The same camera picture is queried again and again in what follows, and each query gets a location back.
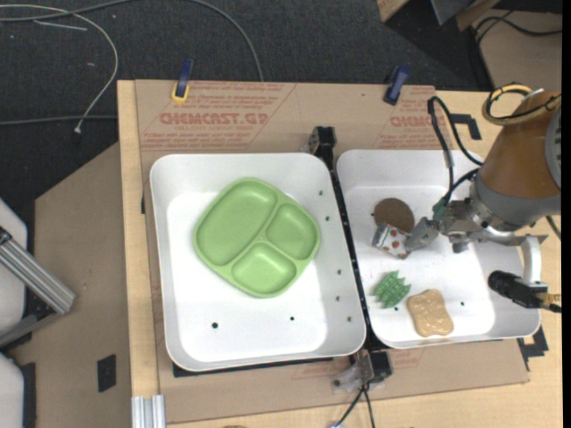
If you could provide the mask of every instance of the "black bracket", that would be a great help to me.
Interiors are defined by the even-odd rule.
[[[373,366],[373,378],[371,383],[381,383],[393,375],[393,365],[386,350],[373,350],[368,354]]]
[[[35,428],[37,418],[36,364],[20,366],[24,376],[24,420],[23,428]]]
[[[100,393],[117,383],[117,357],[113,354],[97,362],[97,389]]]
[[[328,358],[309,358],[302,360],[291,360],[291,361],[278,361],[276,363],[261,363],[259,365],[246,365],[237,366],[223,369],[212,369],[211,371],[186,371],[175,363],[172,363],[172,375],[175,378],[179,377],[192,377],[197,375],[217,375],[222,373],[234,373],[236,371],[251,371],[253,369],[266,369],[269,367],[281,367],[281,366],[298,366],[306,365],[308,363],[318,363],[322,361],[333,361],[331,357]]]
[[[521,350],[521,355],[524,358],[527,371],[529,371],[529,358],[545,357],[545,352],[550,349],[547,345],[545,333],[543,332],[543,327],[541,325],[532,337],[534,338],[534,342],[531,344],[525,344],[523,338],[517,338],[517,343],[519,344],[519,349]]]
[[[367,298],[365,297],[365,291],[363,290],[363,285],[360,280],[359,265],[357,264],[357,253],[353,243],[351,227],[349,226],[349,216],[347,215],[347,208],[345,206],[345,199],[341,190],[341,184],[339,183],[339,179],[337,178],[337,174],[335,173],[334,168],[333,148],[335,147],[336,143],[337,139],[335,137],[335,129],[333,127],[313,128],[309,141],[310,153],[321,159],[329,169],[331,183],[335,192],[335,199],[337,200],[337,208],[339,209],[339,215],[341,216],[341,222],[343,224],[345,241],[347,242],[347,249],[349,250],[349,255],[351,257],[353,274],[355,275],[355,280],[357,282],[357,290],[359,291],[360,304],[363,310],[363,316],[365,317],[365,325],[367,326],[367,339],[365,348],[370,353],[372,350],[387,349],[387,347],[377,339],[371,327],[371,321],[367,309]]]
[[[470,136],[472,139],[481,140],[482,135],[480,134],[480,129],[478,128],[478,124],[476,119],[474,119],[469,114],[451,114],[451,124],[466,124],[468,125],[468,131],[470,132]]]

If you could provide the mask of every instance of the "toy bread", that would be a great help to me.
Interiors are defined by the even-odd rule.
[[[444,298],[436,289],[426,290],[407,300],[407,308],[412,315],[417,333],[423,337],[440,334],[445,336],[454,329]]]

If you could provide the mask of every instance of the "green divided plate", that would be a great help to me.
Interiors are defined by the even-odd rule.
[[[245,178],[226,187],[198,220],[200,258],[244,292],[272,297],[287,290],[318,250],[315,219],[273,185]]]

